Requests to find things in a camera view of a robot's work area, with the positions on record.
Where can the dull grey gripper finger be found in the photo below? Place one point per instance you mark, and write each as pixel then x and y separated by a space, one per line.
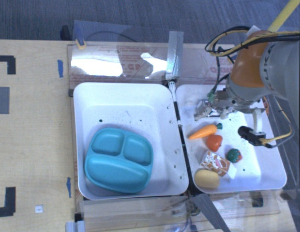
pixel 202 110
pixel 224 114

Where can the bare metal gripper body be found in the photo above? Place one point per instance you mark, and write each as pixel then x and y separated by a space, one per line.
pixel 227 99

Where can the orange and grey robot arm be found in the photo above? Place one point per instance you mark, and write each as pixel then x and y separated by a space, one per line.
pixel 266 66

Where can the orange carrot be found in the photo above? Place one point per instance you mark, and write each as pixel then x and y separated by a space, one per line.
pixel 204 131

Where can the orange red bell pepper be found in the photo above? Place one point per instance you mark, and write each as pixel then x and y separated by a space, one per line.
pixel 214 142

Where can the red and green strawberry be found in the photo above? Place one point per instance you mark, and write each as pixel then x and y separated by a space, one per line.
pixel 234 155

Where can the brown and white carton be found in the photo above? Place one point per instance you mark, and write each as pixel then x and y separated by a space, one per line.
pixel 216 164

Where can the white plastic tray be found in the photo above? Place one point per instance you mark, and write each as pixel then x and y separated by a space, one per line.
pixel 130 110
pixel 256 168

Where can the yellow potato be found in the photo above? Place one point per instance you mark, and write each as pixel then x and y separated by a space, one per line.
pixel 206 178

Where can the blue divided plate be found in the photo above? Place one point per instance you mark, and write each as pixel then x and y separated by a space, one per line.
pixel 118 161

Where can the black cylinder on white bracket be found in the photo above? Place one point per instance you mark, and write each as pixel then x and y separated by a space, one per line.
pixel 250 134

